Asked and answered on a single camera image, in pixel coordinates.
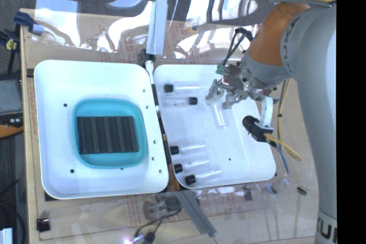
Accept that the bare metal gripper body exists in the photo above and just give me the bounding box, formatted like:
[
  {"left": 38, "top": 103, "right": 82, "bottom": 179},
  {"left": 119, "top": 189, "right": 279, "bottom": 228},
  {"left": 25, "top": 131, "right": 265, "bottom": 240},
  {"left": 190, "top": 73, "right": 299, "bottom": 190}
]
[{"left": 221, "top": 63, "right": 277, "bottom": 101}]

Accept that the clear plastic bottle black cap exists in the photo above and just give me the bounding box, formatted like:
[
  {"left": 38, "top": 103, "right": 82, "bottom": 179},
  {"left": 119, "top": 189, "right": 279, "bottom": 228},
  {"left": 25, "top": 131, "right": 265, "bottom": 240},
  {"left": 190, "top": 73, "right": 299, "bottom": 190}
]
[
  {"left": 163, "top": 81, "right": 201, "bottom": 94},
  {"left": 184, "top": 168, "right": 224, "bottom": 186},
  {"left": 169, "top": 142, "right": 208, "bottom": 156},
  {"left": 173, "top": 159, "right": 211, "bottom": 175},
  {"left": 162, "top": 95, "right": 199, "bottom": 108}
]

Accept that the thin black and white rod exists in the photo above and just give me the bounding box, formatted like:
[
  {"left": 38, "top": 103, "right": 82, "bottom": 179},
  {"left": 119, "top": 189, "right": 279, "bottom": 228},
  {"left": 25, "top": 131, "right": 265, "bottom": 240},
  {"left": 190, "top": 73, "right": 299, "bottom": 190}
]
[{"left": 145, "top": 59, "right": 180, "bottom": 192}]

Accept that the white plastic tray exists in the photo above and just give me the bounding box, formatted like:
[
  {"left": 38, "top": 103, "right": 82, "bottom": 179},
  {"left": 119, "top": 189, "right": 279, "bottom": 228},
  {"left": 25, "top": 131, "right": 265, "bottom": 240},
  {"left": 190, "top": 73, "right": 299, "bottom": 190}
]
[
  {"left": 153, "top": 63, "right": 277, "bottom": 190},
  {"left": 33, "top": 59, "right": 170, "bottom": 200}
]

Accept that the black ribbed rack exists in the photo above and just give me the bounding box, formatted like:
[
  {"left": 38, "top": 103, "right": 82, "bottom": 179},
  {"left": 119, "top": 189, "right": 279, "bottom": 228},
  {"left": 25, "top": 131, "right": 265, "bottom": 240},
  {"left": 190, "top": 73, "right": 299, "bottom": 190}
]
[{"left": 76, "top": 115, "right": 139, "bottom": 155}]

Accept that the teal square bowl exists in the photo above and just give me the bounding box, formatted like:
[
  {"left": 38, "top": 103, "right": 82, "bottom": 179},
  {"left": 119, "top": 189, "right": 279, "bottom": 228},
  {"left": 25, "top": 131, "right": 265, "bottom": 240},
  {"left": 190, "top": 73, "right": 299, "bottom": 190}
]
[{"left": 71, "top": 98, "right": 148, "bottom": 170}]

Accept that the brown cardboard board red print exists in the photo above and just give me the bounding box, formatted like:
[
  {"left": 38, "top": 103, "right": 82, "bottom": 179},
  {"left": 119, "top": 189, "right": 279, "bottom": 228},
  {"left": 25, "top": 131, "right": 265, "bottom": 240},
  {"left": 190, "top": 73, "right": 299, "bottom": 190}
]
[{"left": 19, "top": 8, "right": 319, "bottom": 241}]

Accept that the black cylinder on white bracket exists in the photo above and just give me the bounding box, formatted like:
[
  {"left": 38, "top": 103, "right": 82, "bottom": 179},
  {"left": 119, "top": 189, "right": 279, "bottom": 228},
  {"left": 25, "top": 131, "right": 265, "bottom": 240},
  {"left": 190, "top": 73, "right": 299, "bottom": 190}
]
[{"left": 242, "top": 95, "right": 280, "bottom": 143}]

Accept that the black block with thin wires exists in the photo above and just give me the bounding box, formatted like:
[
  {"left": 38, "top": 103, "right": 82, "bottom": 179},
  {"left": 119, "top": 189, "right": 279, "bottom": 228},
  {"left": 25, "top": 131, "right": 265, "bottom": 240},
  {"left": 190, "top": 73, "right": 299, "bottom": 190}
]
[{"left": 161, "top": 194, "right": 183, "bottom": 212}]

